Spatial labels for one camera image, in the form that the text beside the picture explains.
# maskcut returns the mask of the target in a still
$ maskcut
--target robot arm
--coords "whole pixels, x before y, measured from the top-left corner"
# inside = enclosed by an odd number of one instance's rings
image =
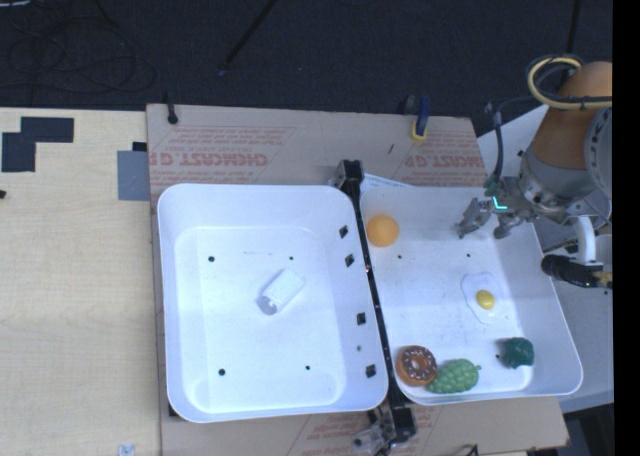
[[[540,89],[538,76],[545,67],[557,64],[575,70],[556,96]],[[595,262],[595,246],[588,231],[588,227],[592,231],[589,217],[601,214],[585,199],[597,192],[612,200],[612,64],[583,65],[575,57],[543,57],[529,65],[527,80],[531,94],[549,109],[522,156],[518,176],[501,177],[497,165],[485,183],[485,196],[490,199],[474,198],[457,232],[462,238],[492,215],[499,223],[494,230],[496,238],[507,237],[512,228],[538,217],[559,225],[571,224],[580,246],[577,262],[571,262],[578,268],[573,266],[571,276],[579,276],[568,281],[585,285],[588,279],[584,277],[591,276],[595,269],[591,265]],[[549,256],[549,262],[553,265],[543,269],[557,275],[559,258]]]

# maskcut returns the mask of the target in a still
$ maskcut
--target blue clamp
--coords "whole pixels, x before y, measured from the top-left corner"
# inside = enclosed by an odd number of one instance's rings
[[[431,103],[426,95],[420,97],[420,108],[418,117],[411,126],[411,139],[414,141],[424,141],[427,139],[427,120],[431,111]]]

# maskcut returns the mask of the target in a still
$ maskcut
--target green toy vegetable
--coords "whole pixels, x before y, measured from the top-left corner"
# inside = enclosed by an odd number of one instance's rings
[[[533,344],[524,337],[513,337],[502,343],[504,351],[502,362],[507,367],[515,369],[520,365],[533,365]]]
[[[465,392],[478,383],[479,369],[479,365],[474,365],[466,358],[451,360],[438,371],[436,378],[427,385],[427,390],[436,394]]]

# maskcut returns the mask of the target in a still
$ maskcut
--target teal light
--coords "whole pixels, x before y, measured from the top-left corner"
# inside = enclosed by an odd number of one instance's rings
[[[498,199],[495,196],[493,197],[493,205],[499,211],[504,211],[505,209],[508,209],[506,205],[500,205],[498,203]]]

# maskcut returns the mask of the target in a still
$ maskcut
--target orange ball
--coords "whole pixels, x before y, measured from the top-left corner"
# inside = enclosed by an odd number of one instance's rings
[[[367,222],[367,237],[375,246],[390,246],[396,242],[400,227],[393,218],[379,214]]]

